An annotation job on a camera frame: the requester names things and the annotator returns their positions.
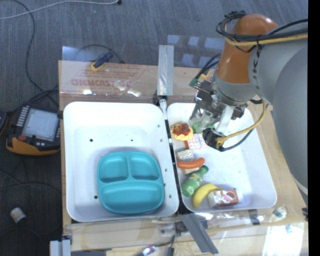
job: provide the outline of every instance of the gray carpet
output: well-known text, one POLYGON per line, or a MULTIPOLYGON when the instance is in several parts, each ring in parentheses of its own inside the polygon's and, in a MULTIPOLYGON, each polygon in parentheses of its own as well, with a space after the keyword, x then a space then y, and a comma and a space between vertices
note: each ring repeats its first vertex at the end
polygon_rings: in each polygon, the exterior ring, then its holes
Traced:
MULTIPOLYGON (((3 19, 26 12, 26 7, 35 10, 58 2, 0 0, 0 111, 12 112, 41 91, 57 88, 58 60, 91 61, 108 47, 125 63, 157 65, 159 45, 173 44, 176 66, 200 68, 204 64, 200 56, 212 57, 222 50, 223 38, 215 27, 229 12, 259 13, 285 25, 307 19, 309 5, 307 0, 66 2, 3 19), (211 39, 210 49, 204 47, 206 39, 211 39), (63 47, 82 50, 78 55, 67 54, 63 47)), ((52 92, 34 103, 57 110, 58 94, 52 92)), ((49 242, 60 240, 62 234, 60 153, 16 155, 6 149, 5 140, 3 132, 0 255, 48 256, 49 242), (17 228, 10 217, 14 207, 26 214, 25 228, 17 228)))

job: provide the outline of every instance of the gray robot arm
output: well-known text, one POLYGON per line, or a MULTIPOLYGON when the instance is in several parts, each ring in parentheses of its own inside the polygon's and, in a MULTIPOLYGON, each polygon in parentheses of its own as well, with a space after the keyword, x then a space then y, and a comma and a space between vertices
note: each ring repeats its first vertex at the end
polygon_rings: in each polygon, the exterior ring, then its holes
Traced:
MULTIPOLYGON (((272 21, 254 15, 242 22, 242 27, 258 23, 252 19, 267 23, 271 32, 278 31, 272 21)), ((291 31, 308 33, 308 22, 281 30, 291 31)), ((189 123, 191 126, 198 123, 205 142, 223 151, 217 141, 224 136, 226 125, 213 129, 214 124, 241 118, 248 101, 256 96, 272 105, 281 150, 308 208, 308 37, 258 44, 250 54, 241 53, 233 66, 227 68, 238 54, 235 47, 226 43, 212 83, 204 82, 197 91, 189 123)))

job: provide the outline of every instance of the wooden table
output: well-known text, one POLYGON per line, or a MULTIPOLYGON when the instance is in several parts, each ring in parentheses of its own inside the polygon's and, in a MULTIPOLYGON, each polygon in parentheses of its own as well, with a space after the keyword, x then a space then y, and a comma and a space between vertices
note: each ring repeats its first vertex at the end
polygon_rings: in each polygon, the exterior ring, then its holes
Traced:
MULTIPOLYGON (((90 63, 80 61, 59 62, 59 105, 61 111, 67 104, 74 101, 152 102, 152 96, 157 88, 157 66, 127 64, 123 67, 106 66, 104 67, 104 77, 97 73, 91 74, 89 66, 90 63), (110 90, 110 87, 106 86, 106 82, 104 84, 95 82, 110 80, 111 76, 113 76, 113 80, 116 80, 115 76, 120 75, 129 84, 129 86, 122 84, 125 93, 121 96, 111 97, 103 94, 103 85, 106 90, 110 90), (93 84, 88 85, 89 80, 93 81, 93 84), (90 93, 79 93, 79 90, 81 92, 90 90, 90 93)), ((198 71, 198 68, 175 67, 173 69, 175 95, 169 97, 168 104, 171 101, 194 102, 196 91, 188 84, 198 71)), ((116 92, 121 93, 119 86, 116 88, 116 92)), ((260 116, 261 106, 251 104, 248 109, 256 121, 260 116)), ((260 225, 253 225, 249 221, 248 211, 217 214, 215 219, 208 220, 206 231, 220 255, 255 256, 261 255, 263 252, 277 252, 278 255, 281 255, 281 252, 289 250, 309 254, 308 222, 305 221, 302 212, 302 208, 305 208, 306 205, 292 179, 280 149, 271 111, 272 107, 269 107, 264 120, 256 129, 276 188, 277 202, 272 208, 256 211, 257 216, 261 218, 260 225), (275 218, 273 211, 277 208, 285 209, 286 217, 275 218)), ((168 245, 165 244, 169 243, 172 236, 176 234, 175 225, 179 223, 179 220, 174 216, 162 219, 161 222, 140 218, 73 223, 66 207, 64 125, 63 121, 60 123, 63 235, 71 238, 71 251, 106 250, 108 256, 133 256, 140 253, 148 245, 164 244, 153 255, 166 255, 168 245)), ((203 254, 188 231, 177 234, 173 247, 175 256, 203 254)))

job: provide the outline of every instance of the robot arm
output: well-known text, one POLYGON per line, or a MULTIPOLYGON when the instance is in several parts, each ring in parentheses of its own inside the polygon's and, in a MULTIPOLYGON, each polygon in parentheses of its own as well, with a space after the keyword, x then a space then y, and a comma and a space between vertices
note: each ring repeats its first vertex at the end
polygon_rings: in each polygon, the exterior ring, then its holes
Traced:
POLYGON ((234 19, 230 34, 223 35, 238 38, 226 36, 212 82, 190 84, 198 89, 190 125, 223 151, 229 121, 241 118, 248 102, 258 96, 264 111, 272 105, 281 150, 308 207, 308 20, 278 27, 260 14, 232 12, 219 25, 234 19))

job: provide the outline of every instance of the yellow cable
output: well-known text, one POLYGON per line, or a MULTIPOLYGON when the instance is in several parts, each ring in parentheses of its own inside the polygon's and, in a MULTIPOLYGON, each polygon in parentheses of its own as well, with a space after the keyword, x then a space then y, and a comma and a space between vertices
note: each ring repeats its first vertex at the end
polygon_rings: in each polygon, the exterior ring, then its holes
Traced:
POLYGON ((216 139, 215 139, 215 140, 216 140, 216 145, 220 147, 220 146, 223 145, 223 143, 224 143, 226 140, 228 140, 228 139, 230 139, 230 138, 232 138, 232 137, 234 137, 234 136, 237 136, 237 135, 240 135, 240 134, 249 132, 249 131, 252 130, 253 128, 257 127, 257 126, 261 123, 261 121, 264 119, 265 114, 266 114, 266 103, 263 101, 263 102, 262 102, 262 113, 261 113, 261 116, 260 116, 260 118, 259 118, 253 125, 251 125, 250 127, 246 128, 246 129, 244 129, 244 130, 241 130, 241 131, 235 132, 235 133, 233 133, 233 134, 230 134, 230 135, 228 135, 228 136, 216 138, 216 139))
POLYGON ((202 79, 207 79, 207 78, 208 78, 208 75, 209 75, 209 72, 208 72, 208 74, 201 74, 200 77, 201 77, 202 79))
POLYGON ((259 43, 259 45, 266 45, 271 43, 279 43, 279 42, 287 42, 293 40, 300 40, 308 38, 308 34, 300 34, 288 37, 281 37, 281 38, 274 38, 274 39, 265 39, 265 40, 258 40, 258 41, 233 41, 227 37, 224 37, 228 44, 232 46, 255 46, 259 43))

